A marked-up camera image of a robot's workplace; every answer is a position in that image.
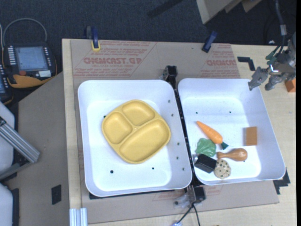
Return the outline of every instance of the carrot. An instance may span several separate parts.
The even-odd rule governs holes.
[[[202,131],[209,137],[214,143],[220,144],[222,143],[222,136],[216,130],[211,127],[205,125],[204,123],[197,121],[197,125],[202,129]]]

